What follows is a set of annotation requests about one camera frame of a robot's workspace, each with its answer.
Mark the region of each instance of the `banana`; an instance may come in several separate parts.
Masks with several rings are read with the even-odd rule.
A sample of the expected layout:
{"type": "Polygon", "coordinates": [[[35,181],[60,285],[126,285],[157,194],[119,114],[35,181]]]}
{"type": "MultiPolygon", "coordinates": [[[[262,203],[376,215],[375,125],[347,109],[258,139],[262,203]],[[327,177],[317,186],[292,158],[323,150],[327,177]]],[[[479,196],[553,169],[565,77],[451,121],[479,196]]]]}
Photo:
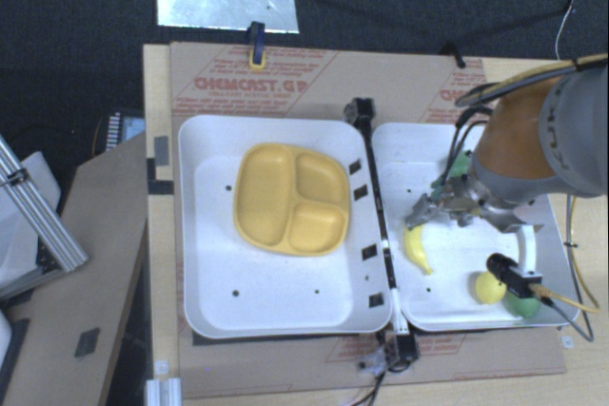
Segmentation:
{"type": "Polygon", "coordinates": [[[433,270],[429,267],[427,257],[425,256],[425,250],[422,248],[422,228],[422,225],[417,225],[412,229],[406,227],[403,231],[403,245],[406,249],[406,256],[417,264],[425,274],[431,274],[433,273],[433,270]]]}

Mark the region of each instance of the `yellow bowl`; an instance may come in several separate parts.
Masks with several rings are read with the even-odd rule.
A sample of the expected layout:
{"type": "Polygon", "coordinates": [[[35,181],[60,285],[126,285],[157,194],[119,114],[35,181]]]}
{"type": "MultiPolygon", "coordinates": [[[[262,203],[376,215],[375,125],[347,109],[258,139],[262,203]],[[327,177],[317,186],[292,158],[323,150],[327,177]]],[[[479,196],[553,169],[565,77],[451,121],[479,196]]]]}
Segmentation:
{"type": "Polygon", "coordinates": [[[296,256],[327,254],[343,242],[349,210],[346,173],[322,153],[261,144],[241,162],[233,218],[253,245],[296,256]]]}

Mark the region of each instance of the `dark floor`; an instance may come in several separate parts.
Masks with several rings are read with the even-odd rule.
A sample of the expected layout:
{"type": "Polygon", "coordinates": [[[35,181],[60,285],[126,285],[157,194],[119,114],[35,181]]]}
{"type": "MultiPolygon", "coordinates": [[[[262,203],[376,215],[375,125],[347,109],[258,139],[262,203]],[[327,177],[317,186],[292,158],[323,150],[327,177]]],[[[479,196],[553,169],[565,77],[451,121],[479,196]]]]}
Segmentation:
{"type": "MultiPolygon", "coordinates": [[[[102,117],[118,106],[142,108],[144,43],[244,40],[241,32],[159,27],[155,2],[0,0],[0,134],[18,155],[42,150],[66,179],[90,158],[102,117]]],[[[463,55],[554,58],[565,2],[296,0],[301,33],[266,40],[406,53],[438,53],[451,41],[463,55]]],[[[607,5],[575,0],[562,57],[607,51],[607,5]]],[[[132,336],[126,350],[140,346],[132,336]]]]}

